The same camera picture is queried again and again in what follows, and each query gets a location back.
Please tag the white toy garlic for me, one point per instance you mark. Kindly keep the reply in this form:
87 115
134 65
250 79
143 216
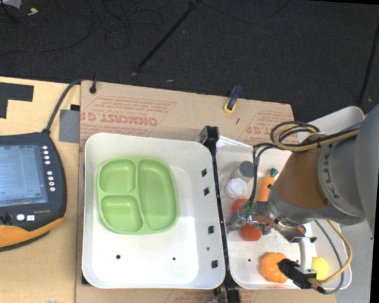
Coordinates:
236 188

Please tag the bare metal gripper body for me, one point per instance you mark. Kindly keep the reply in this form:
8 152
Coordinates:
264 219

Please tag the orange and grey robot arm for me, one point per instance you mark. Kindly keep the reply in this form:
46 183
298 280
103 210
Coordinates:
304 182

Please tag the red tomato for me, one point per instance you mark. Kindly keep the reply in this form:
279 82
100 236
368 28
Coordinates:
251 233
238 204

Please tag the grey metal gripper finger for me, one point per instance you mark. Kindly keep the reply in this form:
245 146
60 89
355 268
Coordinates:
238 220
292 234

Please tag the white plastic tray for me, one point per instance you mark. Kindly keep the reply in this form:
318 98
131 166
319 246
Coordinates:
248 270
148 262

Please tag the orange carrot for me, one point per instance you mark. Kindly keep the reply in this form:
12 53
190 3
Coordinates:
265 188

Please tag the clear bottle with grey cap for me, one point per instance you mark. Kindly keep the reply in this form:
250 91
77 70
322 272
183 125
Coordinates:
245 170

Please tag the yellow lemon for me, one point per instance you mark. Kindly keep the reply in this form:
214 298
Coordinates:
321 267

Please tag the brown cardboard board red print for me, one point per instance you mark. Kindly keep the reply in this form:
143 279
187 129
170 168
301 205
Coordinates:
179 114

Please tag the orange pumpkin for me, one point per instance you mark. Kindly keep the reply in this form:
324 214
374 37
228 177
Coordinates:
270 266

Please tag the black cylinder on white bracket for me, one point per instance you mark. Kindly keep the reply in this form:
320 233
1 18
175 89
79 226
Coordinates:
305 254

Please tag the small red round toy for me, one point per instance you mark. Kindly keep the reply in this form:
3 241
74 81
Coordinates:
302 229

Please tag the green divided plate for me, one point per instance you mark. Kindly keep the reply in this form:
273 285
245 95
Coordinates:
155 194

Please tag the thin black rod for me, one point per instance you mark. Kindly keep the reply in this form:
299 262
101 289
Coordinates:
220 199

